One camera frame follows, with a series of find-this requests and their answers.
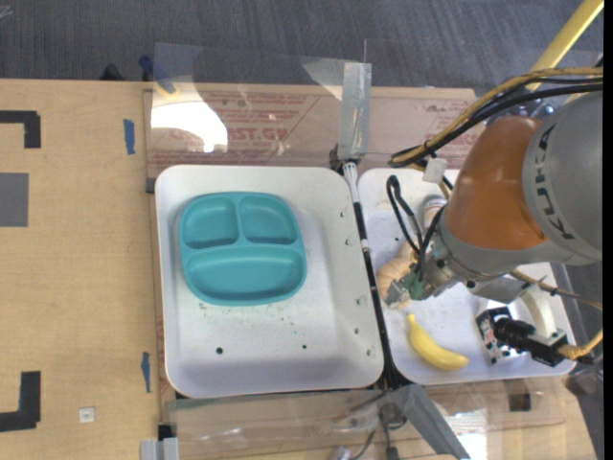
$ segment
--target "small sticker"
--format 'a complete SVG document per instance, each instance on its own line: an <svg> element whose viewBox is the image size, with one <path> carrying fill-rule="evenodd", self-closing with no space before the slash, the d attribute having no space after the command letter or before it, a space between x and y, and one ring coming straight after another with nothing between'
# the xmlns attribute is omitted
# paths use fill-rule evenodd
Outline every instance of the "small sticker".
<svg viewBox="0 0 613 460"><path fill-rule="evenodd" d="M82 407L79 409L80 423L93 423L96 421L96 407Z"/></svg>

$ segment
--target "gray carpet floor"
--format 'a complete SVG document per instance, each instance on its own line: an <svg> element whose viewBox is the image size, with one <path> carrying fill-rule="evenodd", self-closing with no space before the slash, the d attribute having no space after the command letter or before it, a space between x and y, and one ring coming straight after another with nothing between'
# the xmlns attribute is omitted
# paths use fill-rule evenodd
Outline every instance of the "gray carpet floor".
<svg viewBox="0 0 613 460"><path fill-rule="evenodd" d="M0 0L0 78L96 80L114 63L139 81L139 57L172 43L209 50L194 71L204 81L308 82L287 59L303 56L366 59L374 85L483 93L530 69L581 1ZM601 14L561 64L596 63L603 36ZM578 291L602 300L602 264L568 272ZM579 333L602 323L577 313ZM603 380L596 384L581 400L603 458Z"/></svg>

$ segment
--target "toy banana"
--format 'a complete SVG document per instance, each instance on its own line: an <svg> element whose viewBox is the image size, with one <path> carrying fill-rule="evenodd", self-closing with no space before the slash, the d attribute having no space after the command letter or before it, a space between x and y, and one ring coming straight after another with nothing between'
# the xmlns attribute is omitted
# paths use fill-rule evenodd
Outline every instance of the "toy banana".
<svg viewBox="0 0 613 460"><path fill-rule="evenodd" d="M411 326L409 341L413 349L428 363L442 370L458 370L468 365L468 358L439 346L432 337L415 321L412 313L407 317Z"/></svg>

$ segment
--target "yellow pole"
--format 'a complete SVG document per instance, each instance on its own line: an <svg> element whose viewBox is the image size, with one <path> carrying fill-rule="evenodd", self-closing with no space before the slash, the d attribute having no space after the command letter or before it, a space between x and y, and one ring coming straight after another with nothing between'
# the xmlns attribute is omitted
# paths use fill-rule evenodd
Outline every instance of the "yellow pole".
<svg viewBox="0 0 613 460"><path fill-rule="evenodd" d="M545 68L554 68L603 8L604 0L583 0L534 64L531 72L544 70ZM536 90L538 85L538 83L531 83L526 88Z"/></svg>

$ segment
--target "white tray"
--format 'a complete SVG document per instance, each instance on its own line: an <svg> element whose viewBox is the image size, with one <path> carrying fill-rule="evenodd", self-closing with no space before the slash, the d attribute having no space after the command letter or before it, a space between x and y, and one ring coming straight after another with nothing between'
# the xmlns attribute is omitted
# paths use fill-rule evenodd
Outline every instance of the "white tray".
<svg viewBox="0 0 613 460"><path fill-rule="evenodd" d="M282 302L205 303L189 290L178 219L193 198L254 192L292 209L306 251L306 280ZM383 354L352 199L345 180L319 168L176 166L155 185L166 369L191 398L360 388Z"/></svg>
<svg viewBox="0 0 613 460"><path fill-rule="evenodd" d="M402 195L416 214L427 196L441 194L438 186L423 182L421 172L411 169L373 169L360 176L358 192L375 273L397 255L404 240L385 190L386 180L391 174L397 176ZM537 279L547 276L546 282L555 284L549 264L532 264L521 269ZM570 342L575 342L560 297L550 301L556 326L568 333ZM485 308L502 307L502 304L476 297L460 284L439 297L411 302L402 311L389 309L385 304L383 307L394 364L404 377L416 383L434 385L560 376L568 374L575 366L574 361L564 360L552 368L534 361L528 353L506 357L491 364L475 317ZM532 322L523 302L514 302L509 305L509 309L513 318ZM467 356L469 364L460 370L442 371L421 359L407 340L405 315L408 312L415 314L417 321L437 343Z"/></svg>

